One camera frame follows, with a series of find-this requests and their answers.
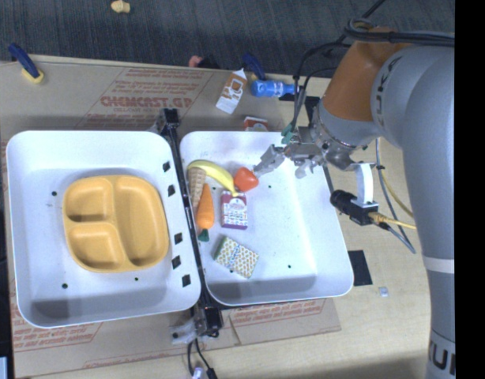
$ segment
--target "small box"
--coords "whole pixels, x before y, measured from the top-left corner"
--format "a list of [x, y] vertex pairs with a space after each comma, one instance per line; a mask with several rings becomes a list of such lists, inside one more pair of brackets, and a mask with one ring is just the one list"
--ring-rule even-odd
[[233, 197], [230, 191], [221, 194], [221, 227], [246, 230], [248, 228], [248, 208], [246, 195]]
[[244, 118], [244, 130], [254, 131], [254, 132], [268, 132], [269, 124], [267, 119], [255, 118], [255, 117], [245, 117]]
[[258, 261], [258, 254], [231, 238], [225, 237], [214, 254], [214, 261], [237, 272], [245, 278], [250, 278]]

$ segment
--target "toy carrot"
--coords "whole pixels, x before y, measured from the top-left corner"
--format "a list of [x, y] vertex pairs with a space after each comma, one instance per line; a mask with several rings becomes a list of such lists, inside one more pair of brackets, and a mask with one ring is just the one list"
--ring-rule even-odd
[[198, 202], [195, 220], [197, 221], [197, 226], [201, 229], [198, 239], [201, 242], [208, 242], [208, 229], [214, 225], [214, 204], [212, 202], [211, 189], [207, 183], [202, 186], [202, 195]]

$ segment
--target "blue clamp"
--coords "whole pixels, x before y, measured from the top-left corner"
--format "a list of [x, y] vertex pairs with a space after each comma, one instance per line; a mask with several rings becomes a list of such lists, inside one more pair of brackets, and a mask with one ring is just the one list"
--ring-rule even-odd
[[244, 67], [255, 73], [258, 80], [265, 80], [264, 68], [261, 66], [257, 58], [255, 58], [252, 54], [246, 52], [242, 56], [242, 61], [244, 63]]
[[36, 65], [30, 59], [27, 52], [25, 52], [15, 43], [11, 43], [9, 45], [9, 52], [23, 66], [21, 73], [27, 79], [29, 79], [32, 83], [36, 83], [36, 84], [40, 83], [43, 80], [44, 78], [43, 72], [37, 69]]

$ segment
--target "small carton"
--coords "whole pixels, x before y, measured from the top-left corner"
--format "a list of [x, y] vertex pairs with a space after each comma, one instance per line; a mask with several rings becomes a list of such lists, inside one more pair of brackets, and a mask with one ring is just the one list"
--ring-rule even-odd
[[246, 230], [248, 228], [248, 208], [246, 195], [232, 196], [230, 191], [221, 194], [221, 227]]
[[232, 114], [241, 100], [247, 79], [244, 69], [233, 72], [225, 83], [220, 98], [216, 103], [216, 108]]
[[255, 118], [255, 117], [245, 117], [244, 118], [244, 130], [245, 131], [255, 131], [255, 132], [268, 132], [269, 124], [267, 119]]

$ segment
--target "blue bottle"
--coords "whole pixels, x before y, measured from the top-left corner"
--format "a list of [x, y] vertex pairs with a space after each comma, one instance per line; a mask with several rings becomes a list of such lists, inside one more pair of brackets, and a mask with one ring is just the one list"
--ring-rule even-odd
[[295, 86], [285, 84], [283, 81], [255, 80], [251, 84], [251, 94], [255, 97], [282, 97], [285, 94], [294, 94]]

